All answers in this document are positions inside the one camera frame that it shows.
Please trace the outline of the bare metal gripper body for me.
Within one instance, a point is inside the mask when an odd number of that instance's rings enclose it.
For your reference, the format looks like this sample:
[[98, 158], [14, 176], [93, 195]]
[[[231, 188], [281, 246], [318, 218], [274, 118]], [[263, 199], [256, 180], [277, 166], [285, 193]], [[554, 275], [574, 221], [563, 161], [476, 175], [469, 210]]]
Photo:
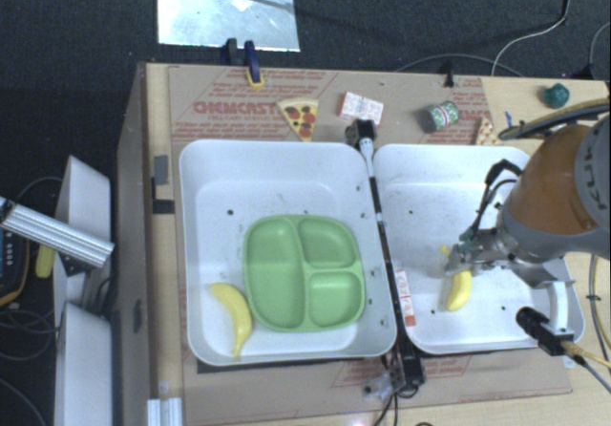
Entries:
[[516, 245], [516, 240], [505, 230], [499, 228], [473, 229], [469, 227], [459, 236], [456, 249], [466, 258], [482, 264], [483, 271], [496, 267], [511, 270], [517, 278], [533, 289], [547, 288], [552, 284], [572, 286], [571, 277], [557, 276], [546, 269], [545, 263], [554, 259], [544, 259]]

